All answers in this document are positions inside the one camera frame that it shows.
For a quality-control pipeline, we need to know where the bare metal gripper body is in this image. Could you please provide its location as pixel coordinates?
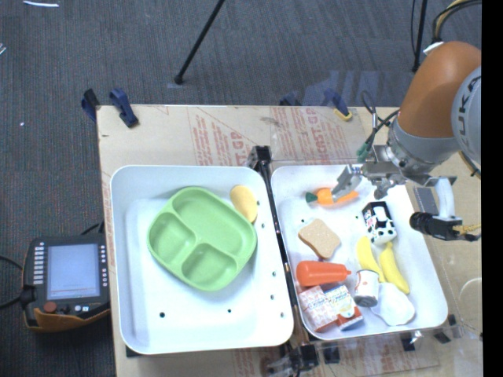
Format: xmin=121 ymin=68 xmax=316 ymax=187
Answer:
xmin=360 ymin=144 xmax=418 ymax=200

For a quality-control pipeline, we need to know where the orange carrot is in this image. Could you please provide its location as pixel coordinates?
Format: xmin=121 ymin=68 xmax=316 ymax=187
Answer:
xmin=305 ymin=186 xmax=361 ymax=208

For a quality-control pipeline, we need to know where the black and white milk carton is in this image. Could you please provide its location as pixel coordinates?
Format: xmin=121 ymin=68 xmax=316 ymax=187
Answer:
xmin=361 ymin=200 xmax=397 ymax=247

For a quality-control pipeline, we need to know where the brown bread slice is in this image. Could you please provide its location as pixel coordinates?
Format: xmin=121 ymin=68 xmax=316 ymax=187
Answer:
xmin=297 ymin=218 xmax=342 ymax=260

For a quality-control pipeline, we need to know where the yellow banana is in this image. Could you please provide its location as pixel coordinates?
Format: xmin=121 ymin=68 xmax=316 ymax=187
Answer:
xmin=378 ymin=241 xmax=411 ymax=295
xmin=355 ymin=235 xmax=388 ymax=284

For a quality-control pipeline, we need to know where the orange bottle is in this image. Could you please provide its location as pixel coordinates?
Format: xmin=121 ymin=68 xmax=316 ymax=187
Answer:
xmin=295 ymin=260 xmax=352 ymax=288

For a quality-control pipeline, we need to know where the white plastic tray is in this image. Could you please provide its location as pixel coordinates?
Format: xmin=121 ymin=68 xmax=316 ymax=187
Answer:
xmin=270 ymin=164 xmax=450 ymax=342
xmin=109 ymin=164 xmax=296 ymax=357

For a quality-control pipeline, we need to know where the yellow oval biscuit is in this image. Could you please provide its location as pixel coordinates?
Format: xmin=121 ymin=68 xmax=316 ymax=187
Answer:
xmin=229 ymin=184 xmax=259 ymax=225

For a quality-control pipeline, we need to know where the small white can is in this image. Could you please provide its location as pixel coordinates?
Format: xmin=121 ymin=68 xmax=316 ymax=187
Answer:
xmin=353 ymin=269 xmax=381 ymax=309

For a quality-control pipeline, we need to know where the white yellow and red carton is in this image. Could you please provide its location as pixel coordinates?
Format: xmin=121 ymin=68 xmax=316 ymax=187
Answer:
xmin=323 ymin=284 xmax=365 ymax=331

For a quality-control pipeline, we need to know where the white flat egg shape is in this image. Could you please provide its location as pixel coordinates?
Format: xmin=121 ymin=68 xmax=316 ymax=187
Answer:
xmin=370 ymin=281 xmax=417 ymax=327

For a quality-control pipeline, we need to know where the orange and white carton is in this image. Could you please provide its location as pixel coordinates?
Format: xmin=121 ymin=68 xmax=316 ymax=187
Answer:
xmin=298 ymin=284 xmax=340 ymax=334

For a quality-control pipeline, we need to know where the brown cardboard board red print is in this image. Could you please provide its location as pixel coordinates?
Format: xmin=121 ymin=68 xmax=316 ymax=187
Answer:
xmin=96 ymin=104 xmax=483 ymax=377

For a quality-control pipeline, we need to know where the green divided plate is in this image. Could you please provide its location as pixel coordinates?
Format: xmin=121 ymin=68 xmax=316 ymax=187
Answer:
xmin=146 ymin=185 xmax=259 ymax=293

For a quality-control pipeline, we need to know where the black cylinder on white bracket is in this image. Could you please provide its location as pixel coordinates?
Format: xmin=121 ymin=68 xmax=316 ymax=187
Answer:
xmin=409 ymin=175 xmax=464 ymax=241

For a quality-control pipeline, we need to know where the black block with thin wires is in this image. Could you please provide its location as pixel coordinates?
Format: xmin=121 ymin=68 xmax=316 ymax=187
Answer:
xmin=289 ymin=342 xmax=320 ymax=371
xmin=246 ymin=145 xmax=273 ymax=172

